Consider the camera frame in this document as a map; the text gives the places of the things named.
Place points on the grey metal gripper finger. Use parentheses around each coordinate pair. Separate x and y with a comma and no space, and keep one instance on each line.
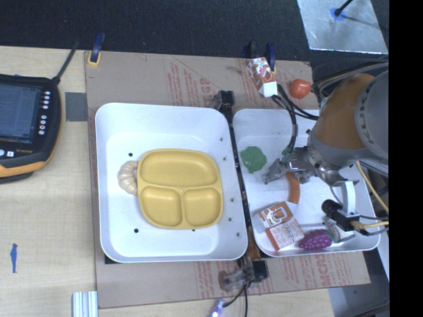
(279,165)
(271,177)

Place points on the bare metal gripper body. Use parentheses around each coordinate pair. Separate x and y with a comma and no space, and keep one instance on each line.
(302,163)

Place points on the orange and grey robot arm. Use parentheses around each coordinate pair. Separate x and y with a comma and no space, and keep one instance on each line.
(343,117)

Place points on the green broccoli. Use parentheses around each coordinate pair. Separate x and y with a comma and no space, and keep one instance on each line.
(253,158)

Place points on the orange sausage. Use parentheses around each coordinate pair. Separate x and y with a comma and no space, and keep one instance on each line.
(294,190)

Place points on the orange and white carton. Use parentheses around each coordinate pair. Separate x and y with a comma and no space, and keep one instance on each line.
(284,234)
(262,76)
(274,215)

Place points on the white plastic tray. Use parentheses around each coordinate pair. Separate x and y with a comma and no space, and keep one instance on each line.
(125,216)
(314,206)

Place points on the red toy fruit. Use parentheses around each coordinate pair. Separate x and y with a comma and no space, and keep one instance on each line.
(300,88)

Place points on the clear plastic bottle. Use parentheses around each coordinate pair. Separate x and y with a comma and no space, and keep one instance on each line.
(333,233)

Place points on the purple grapes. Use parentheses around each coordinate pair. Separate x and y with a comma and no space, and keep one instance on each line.
(315,239)

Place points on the yellow divided plate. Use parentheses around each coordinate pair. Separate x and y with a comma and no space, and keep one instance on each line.
(180,187)

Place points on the beige ribbed doughnut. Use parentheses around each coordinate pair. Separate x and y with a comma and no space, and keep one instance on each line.
(127,178)

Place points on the brown cardboard board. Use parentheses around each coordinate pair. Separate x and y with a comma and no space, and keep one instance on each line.
(148,78)

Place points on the black cylinder on white bracket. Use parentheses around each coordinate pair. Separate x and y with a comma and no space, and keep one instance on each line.
(343,217)

